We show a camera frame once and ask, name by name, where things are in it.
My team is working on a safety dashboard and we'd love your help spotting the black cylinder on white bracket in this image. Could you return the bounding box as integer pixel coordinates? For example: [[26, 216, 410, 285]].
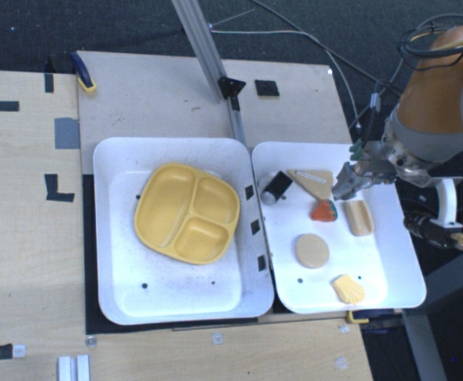
[[403, 176, 463, 252]]

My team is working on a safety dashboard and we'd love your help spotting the small black can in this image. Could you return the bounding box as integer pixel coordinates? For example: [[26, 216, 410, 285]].
[[259, 170, 295, 207]]

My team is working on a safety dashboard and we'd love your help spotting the pale wood board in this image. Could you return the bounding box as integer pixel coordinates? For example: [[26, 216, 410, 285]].
[[75, 49, 376, 381]]

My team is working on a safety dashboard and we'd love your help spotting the red toy strawberry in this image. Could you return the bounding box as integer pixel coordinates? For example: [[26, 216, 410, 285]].
[[310, 198, 339, 223]]

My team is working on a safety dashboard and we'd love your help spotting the black square block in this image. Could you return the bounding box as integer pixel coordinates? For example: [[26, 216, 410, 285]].
[[254, 79, 280, 98]]

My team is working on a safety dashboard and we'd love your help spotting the beige toy bread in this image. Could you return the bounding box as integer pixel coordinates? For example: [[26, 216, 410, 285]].
[[342, 199, 376, 238]]

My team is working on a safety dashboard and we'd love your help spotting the yellow shell-shaped toy pastry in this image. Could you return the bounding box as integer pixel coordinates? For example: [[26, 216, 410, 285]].
[[330, 273, 366, 306]]

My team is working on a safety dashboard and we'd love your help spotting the round beige toy biscuit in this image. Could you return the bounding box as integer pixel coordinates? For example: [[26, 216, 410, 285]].
[[294, 233, 331, 270]]

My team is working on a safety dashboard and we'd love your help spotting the beige toy pizza slice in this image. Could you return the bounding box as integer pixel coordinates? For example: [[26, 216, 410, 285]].
[[287, 168, 334, 202]]

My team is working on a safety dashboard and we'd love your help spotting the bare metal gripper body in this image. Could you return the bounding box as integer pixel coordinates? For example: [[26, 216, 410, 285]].
[[353, 140, 439, 189]]

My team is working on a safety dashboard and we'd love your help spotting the yellow divided plate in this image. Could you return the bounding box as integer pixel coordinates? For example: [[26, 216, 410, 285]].
[[133, 162, 242, 267]]

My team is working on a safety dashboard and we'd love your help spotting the white plastic tray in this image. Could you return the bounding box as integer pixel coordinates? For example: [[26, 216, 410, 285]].
[[250, 140, 428, 316], [92, 136, 276, 327]]

